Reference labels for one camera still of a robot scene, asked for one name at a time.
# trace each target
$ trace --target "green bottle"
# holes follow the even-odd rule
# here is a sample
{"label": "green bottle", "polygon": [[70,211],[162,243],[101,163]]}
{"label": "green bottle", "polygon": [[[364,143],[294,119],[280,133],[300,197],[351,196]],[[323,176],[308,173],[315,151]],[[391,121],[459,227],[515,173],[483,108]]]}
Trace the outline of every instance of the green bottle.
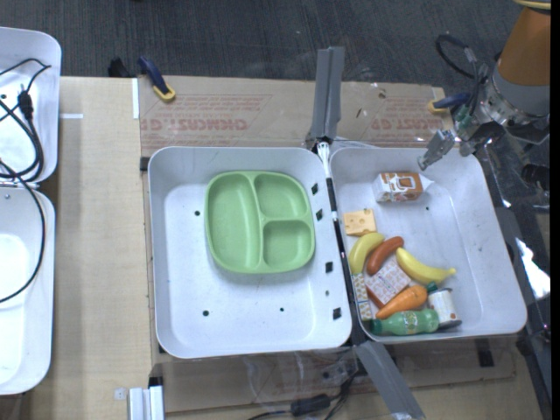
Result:
{"label": "green bottle", "polygon": [[438,329],[438,314],[430,309],[421,311],[399,311],[386,319],[375,318],[371,321],[371,333],[375,335],[432,333]]}

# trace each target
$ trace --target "green divided plate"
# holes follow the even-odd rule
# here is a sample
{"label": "green divided plate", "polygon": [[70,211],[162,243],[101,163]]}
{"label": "green divided plate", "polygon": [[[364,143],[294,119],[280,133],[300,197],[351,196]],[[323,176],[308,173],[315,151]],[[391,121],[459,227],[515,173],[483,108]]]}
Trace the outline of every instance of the green divided plate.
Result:
{"label": "green divided plate", "polygon": [[315,250],[305,189],[287,174],[231,171],[206,188],[206,238],[224,269],[246,274],[296,270]]}

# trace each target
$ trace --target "banana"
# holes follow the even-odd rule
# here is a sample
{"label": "banana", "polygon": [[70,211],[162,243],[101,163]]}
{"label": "banana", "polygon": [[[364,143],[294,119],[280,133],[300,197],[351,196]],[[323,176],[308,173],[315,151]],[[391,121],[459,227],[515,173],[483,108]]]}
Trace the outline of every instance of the banana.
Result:
{"label": "banana", "polygon": [[395,252],[396,262],[408,274],[410,278],[421,284],[436,282],[437,284],[448,276],[455,274],[455,268],[441,269],[427,266],[419,262],[408,250],[398,248]]}
{"label": "banana", "polygon": [[364,263],[368,255],[384,240],[385,235],[378,232],[365,234],[358,238],[358,241],[353,244],[350,254],[348,254],[350,271],[353,274],[360,274],[364,269]]}

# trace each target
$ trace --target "carrot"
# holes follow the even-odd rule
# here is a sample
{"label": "carrot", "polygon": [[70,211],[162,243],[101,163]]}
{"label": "carrot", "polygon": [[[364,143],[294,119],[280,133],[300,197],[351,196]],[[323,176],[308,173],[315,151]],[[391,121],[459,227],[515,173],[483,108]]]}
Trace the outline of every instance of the carrot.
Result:
{"label": "carrot", "polygon": [[393,236],[382,242],[367,260],[367,273],[372,276],[381,268],[387,257],[402,246],[404,246],[404,239],[401,236]]}
{"label": "carrot", "polygon": [[386,319],[396,312],[414,310],[428,299],[428,291],[421,284],[415,284],[402,290],[383,306],[375,316],[378,319]]}

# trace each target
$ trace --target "white can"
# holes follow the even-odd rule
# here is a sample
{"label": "white can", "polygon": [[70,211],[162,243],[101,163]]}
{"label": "white can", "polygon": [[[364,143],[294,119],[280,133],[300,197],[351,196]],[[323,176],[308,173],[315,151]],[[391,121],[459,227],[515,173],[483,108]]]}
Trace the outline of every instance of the white can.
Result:
{"label": "white can", "polygon": [[445,330],[460,325],[463,321],[459,318],[452,299],[452,289],[442,288],[428,295],[428,306],[439,316],[438,330]]}

